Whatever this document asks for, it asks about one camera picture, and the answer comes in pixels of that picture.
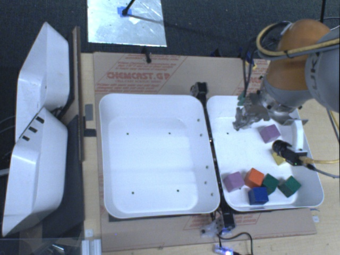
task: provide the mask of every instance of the silver square plate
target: silver square plate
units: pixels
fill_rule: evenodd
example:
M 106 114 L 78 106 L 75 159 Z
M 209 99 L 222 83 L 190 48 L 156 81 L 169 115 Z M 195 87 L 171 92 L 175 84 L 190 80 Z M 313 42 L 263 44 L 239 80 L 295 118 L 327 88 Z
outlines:
M 88 41 L 166 47 L 160 0 L 135 0 L 128 16 L 122 16 L 119 11 L 129 2 L 88 0 Z

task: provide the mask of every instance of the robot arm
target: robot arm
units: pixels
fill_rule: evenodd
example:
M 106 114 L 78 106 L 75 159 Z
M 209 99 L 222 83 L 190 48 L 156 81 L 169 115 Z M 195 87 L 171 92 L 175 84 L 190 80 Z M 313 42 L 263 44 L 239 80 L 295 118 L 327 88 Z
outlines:
M 278 51 L 269 55 L 261 52 L 261 34 L 259 52 L 274 61 L 261 89 L 246 96 L 243 108 L 236 109 L 234 128 L 249 128 L 270 118 L 289 125 L 294 121 L 290 113 L 311 98 L 339 112 L 339 28 L 330 30 L 318 21 L 300 20 L 285 30 Z

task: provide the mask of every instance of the black rod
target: black rod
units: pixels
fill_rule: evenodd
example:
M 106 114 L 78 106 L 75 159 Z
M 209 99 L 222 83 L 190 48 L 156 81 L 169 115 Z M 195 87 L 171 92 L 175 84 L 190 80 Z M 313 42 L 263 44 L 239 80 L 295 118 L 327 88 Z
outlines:
M 122 11 L 123 16 L 127 16 L 128 11 L 129 11 L 129 9 L 130 9 L 130 7 L 132 6 L 132 4 L 133 4 L 134 1 L 135 1 L 135 0 L 131 0 L 131 1 L 129 2 L 129 4 L 127 5 L 127 7 L 126 7 L 125 9 L 123 9 L 123 11 Z
M 324 22 L 326 0 L 322 0 L 320 22 Z

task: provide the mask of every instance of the orange cube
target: orange cube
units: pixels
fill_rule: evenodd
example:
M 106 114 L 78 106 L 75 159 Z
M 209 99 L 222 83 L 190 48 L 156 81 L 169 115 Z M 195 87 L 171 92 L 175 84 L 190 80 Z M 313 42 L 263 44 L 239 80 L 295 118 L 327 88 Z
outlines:
M 251 168 L 244 178 L 244 183 L 250 188 L 260 187 L 264 181 L 265 175 L 255 168 Z

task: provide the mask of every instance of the green cube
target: green cube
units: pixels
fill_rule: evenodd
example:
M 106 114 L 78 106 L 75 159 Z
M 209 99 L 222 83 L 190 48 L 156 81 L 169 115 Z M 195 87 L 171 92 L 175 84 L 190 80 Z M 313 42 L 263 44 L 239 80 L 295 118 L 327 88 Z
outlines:
M 273 193 L 277 186 L 278 180 L 272 175 L 267 174 L 262 182 L 262 187 L 267 188 L 267 194 L 270 195 L 271 193 Z
M 293 178 L 293 176 L 290 176 L 285 182 L 278 186 L 286 197 L 293 195 L 300 187 L 301 184 Z

